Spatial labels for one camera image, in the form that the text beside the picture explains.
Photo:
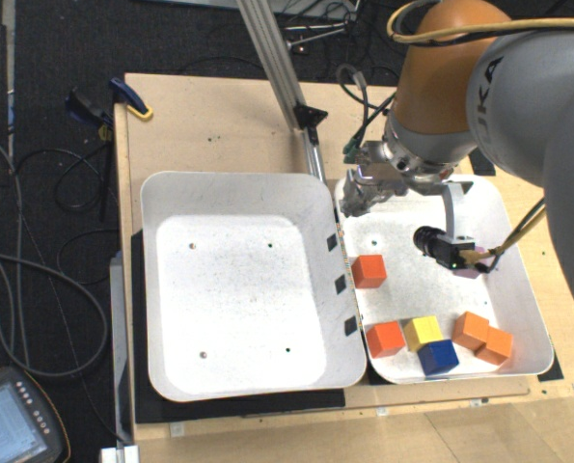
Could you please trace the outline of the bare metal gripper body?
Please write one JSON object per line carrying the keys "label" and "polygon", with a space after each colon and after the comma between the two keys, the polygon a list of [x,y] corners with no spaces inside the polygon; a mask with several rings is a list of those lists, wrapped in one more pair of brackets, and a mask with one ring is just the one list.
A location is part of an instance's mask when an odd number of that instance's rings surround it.
{"label": "bare metal gripper body", "polygon": [[423,159],[401,144],[366,141],[356,154],[356,182],[377,193],[437,195],[455,167]]}

